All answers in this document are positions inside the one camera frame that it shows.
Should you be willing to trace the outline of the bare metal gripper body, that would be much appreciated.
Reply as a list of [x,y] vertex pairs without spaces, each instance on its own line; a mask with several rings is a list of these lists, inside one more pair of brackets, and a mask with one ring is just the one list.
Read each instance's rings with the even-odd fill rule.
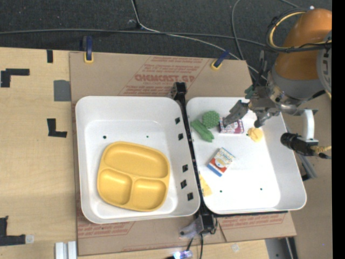
[[261,115],[295,114],[297,100],[279,87],[257,86],[248,90],[249,109]]

